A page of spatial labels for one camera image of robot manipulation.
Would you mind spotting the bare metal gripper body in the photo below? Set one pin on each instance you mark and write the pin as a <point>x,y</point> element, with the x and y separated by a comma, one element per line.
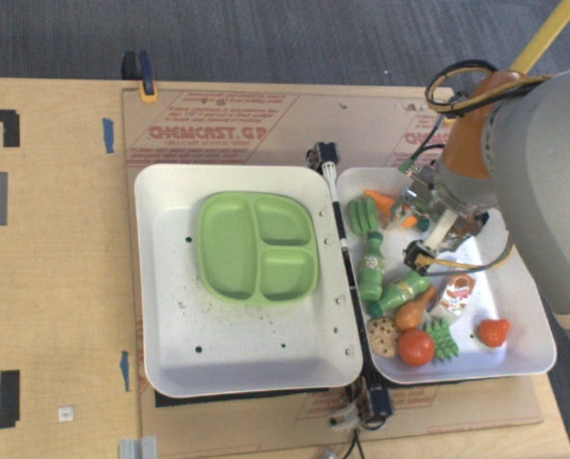
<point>421,189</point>

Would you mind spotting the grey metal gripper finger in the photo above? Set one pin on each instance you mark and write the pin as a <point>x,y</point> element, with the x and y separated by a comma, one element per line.
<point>400,214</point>

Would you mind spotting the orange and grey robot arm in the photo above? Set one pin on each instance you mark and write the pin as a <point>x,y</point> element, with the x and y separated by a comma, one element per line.
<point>533,170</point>

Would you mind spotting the orange carrot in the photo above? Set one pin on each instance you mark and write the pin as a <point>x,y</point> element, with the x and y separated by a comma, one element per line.
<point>383,200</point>

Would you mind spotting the green ribbed toy vegetable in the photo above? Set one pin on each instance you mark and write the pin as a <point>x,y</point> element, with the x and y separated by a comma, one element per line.
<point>363,215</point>

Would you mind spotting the thin black and white rod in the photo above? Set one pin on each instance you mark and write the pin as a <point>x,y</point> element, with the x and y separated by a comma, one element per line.
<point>343,242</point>

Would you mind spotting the green bottle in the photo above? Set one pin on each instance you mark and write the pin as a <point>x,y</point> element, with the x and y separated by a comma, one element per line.
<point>400,292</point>
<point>371,270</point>

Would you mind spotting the white carton with brown print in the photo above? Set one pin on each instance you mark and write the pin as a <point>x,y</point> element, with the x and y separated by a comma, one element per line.
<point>453,299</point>

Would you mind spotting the brown chicken drumstick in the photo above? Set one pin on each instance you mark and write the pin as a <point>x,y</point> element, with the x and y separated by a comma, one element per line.
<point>409,314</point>

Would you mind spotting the beige chocolate chip biscuit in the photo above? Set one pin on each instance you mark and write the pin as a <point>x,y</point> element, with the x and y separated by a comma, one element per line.
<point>382,336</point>

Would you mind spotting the green leafy toy vegetable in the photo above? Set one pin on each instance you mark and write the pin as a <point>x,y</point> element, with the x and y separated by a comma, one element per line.
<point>442,340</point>

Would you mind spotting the red tomato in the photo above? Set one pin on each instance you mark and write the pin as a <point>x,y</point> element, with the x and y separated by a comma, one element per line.
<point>416,347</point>

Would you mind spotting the white plastic tray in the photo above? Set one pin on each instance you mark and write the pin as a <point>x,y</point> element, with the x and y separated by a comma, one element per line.
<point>510,294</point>
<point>247,342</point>

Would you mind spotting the red strawberry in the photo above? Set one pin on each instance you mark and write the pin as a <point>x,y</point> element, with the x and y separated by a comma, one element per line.
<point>493,332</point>

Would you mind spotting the brown cardboard board red print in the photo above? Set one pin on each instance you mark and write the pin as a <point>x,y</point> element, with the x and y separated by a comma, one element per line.
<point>275,122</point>

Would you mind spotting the green divided plate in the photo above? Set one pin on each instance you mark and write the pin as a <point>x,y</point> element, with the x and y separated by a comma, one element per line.
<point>227,246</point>

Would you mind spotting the black cylinder on white bracket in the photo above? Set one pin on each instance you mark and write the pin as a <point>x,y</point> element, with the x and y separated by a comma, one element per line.
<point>421,256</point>

